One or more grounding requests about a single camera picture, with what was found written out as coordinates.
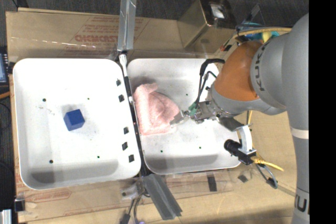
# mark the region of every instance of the pink towel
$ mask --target pink towel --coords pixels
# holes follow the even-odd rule
[[[155,92],[157,88],[156,83],[143,84],[133,94],[139,129],[143,135],[168,132],[170,121],[180,111],[172,100]]]

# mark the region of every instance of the cardboard surface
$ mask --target cardboard surface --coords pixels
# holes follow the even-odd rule
[[[6,21],[8,56],[12,62],[27,57],[109,58],[117,45],[117,40],[101,41],[96,46],[99,51],[93,48],[92,37],[91,41],[86,38],[85,47],[82,41],[76,43],[76,36],[77,39],[78,35],[83,39],[87,33],[117,36],[118,29],[113,26],[118,25],[118,16],[20,9],[17,13],[6,13]],[[182,49],[175,20],[137,18],[136,27],[135,50],[130,52],[129,59],[201,57]],[[234,40],[229,44],[236,46]],[[227,59],[233,49],[226,52],[219,48],[215,55]],[[29,189],[22,182],[11,76],[10,88],[16,193],[18,199],[26,200],[26,210],[19,213],[19,222],[119,223],[130,204],[129,199],[123,199],[121,190],[130,187],[134,179],[46,191]],[[237,119],[246,122],[246,115]],[[207,173],[167,176],[165,180],[183,212],[182,217],[164,223],[289,223],[295,197],[296,162],[287,114],[267,116],[254,112],[251,122],[255,148],[264,159],[285,169],[284,172],[272,169],[279,188],[274,190],[267,185],[253,165],[210,172],[216,179],[217,192],[210,192]],[[238,179],[241,175],[248,179],[246,183]],[[146,223],[163,222],[149,198],[142,199],[138,218]]]

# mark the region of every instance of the blue cube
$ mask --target blue cube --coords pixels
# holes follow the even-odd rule
[[[69,131],[72,131],[81,128],[84,125],[85,120],[83,118],[82,113],[80,112],[80,109],[76,109],[69,111],[65,114],[64,122],[65,125],[67,126],[67,129]]]

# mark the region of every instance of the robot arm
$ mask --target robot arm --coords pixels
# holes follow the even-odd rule
[[[274,115],[288,112],[297,161],[293,224],[310,222],[308,42],[309,15],[288,34],[261,45],[241,44],[227,59],[193,120],[232,118],[247,110]]]

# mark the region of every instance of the white tray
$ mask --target white tray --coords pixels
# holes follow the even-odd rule
[[[128,74],[132,91],[145,83],[156,82],[157,92],[173,100],[180,109],[195,101],[199,73],[204,59],[136,59],[129,63]],[[214,64],[206,71],[218,74]],[[214,78],[209,76],[206,86]],[[207,91],[201,95],[205,99]],[[240,161],[224,149],[227,139],[238,141],[236,132],[207,120],[196,124],[192,120],[178,125],[166,134],[141,135],[144,159],[148,168],[156,174],[198,172],[236,167]]]
[[[15,65],[13,78],[20,172],[28,187],[126,179],[139,172],[127,93],[115,62],[24,59]],[[68,131],[63,117],[74,109],[81,110],[85,123]]]

